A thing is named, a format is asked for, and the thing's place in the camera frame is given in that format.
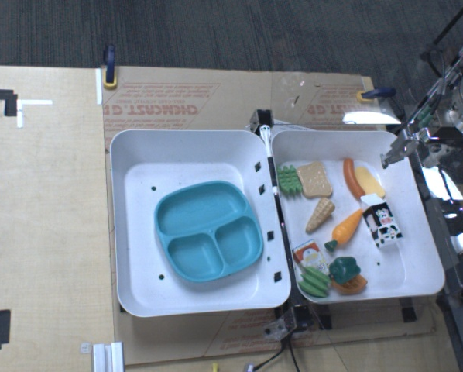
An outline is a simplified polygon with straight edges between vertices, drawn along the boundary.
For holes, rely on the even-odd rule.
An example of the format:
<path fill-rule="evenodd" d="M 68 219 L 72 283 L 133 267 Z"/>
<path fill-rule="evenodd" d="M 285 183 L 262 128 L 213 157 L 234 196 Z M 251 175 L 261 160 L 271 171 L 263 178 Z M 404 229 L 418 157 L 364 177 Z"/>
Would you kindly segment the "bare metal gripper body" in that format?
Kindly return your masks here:
<path fill-rule="evenodd" d="M 463 150 L 463 107 L 438 107 L 426 127 L 427 150 L 430 157 L 441 158 Z"/>

